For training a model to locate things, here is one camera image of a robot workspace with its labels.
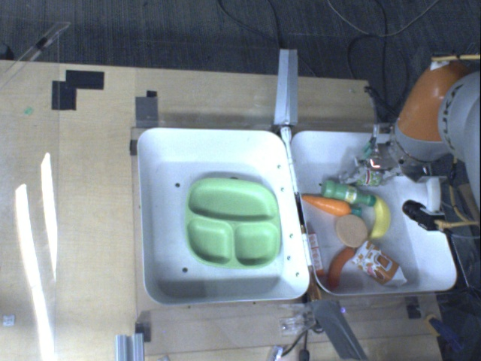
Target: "green divided tray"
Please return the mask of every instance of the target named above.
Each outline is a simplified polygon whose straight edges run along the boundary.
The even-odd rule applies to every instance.
[[[207,265],[260,268],[280,249],[280,216],[274,194],[248,180],[206,178],[189,189],[189,249]]]

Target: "gray carpet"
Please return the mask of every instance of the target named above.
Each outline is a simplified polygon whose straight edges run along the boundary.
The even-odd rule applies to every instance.
[[[52,23],[68,21],[71,28],[62,36],[60,50],[49,50],[43,60],[276,74],[282,46],[298,49],[301,75],[351,76],[346,49],[360,34],[326,0],[270,0],[279,42],[268,39],[275,37],[276,25],[266,0],[222,1],[236,19],[264,36],[234,23],[216,0],[0,0],[0,41],[19,56]],[[433,0],[380,1],[392,32]],[[357,26],[383,33],[383,17],[372,0],[332,2]],[[480,0],[441,0],[409,29],[389,38],[386,92],[382,41],[361,39],[351,52],[355,76],[368,79],[398,111],[431,54],[479,52],[479,10]]]

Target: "food package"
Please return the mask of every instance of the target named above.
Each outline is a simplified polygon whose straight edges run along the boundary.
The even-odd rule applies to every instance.
[[[352,262],[382,285],[399,287],[407,282],[399,264],[369,241],[356,251]]]

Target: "wooden board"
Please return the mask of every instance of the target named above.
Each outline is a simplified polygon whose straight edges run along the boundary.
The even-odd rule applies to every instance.
[[[105,87],[79,89],[77,110],[59,113],[51,110],[51,81],[64,80],[66,69],[103,71]],[[372,110],[364,85],[301,78],[300,120],[319,129],[368,131]],[[32,63],[0,91],[0,311],[17,317],[15,326],[0,329],[0,358],[34,360],[40,352],[14,216],[14,190],[20,184],[29,188],[57,359],[113,359],[115,335],[134,332],[136,307],[143,298],[136,293],[135,183],[129,155],[135,96],[157,91],[161,120],[167,126],[268,128],[275,89],[272,76]],[[52,156],[59,224],[56,281],[39,182],[46,152]],[[425,298],[420,299],[423,313],[438,313],[435,298]],[[440,359],[435,338],[421,320],[407,319],[402,298],[342,303],[371,359]],[[290,313],[278,305],[244,305],[246,313],[237,316],[226,306],[153,307],[153,316],[159,314],[166,325],[157,343],[168,345],[172,361],[264,361],[271,345],[293,339],[280,334],[278,318]],[[154,341],[146,345],[149,360],[162,355]],[[325,335],[310,336],[310,349],[311,359],[336,359]]]

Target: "metal clamp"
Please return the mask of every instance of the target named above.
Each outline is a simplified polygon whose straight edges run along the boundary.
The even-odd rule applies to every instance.
[[[144,361],[144,335],[115,336],[115,361]]]
[[[280,50],[277,74],[275,126],[295,126],[298,122],[298,51]]]

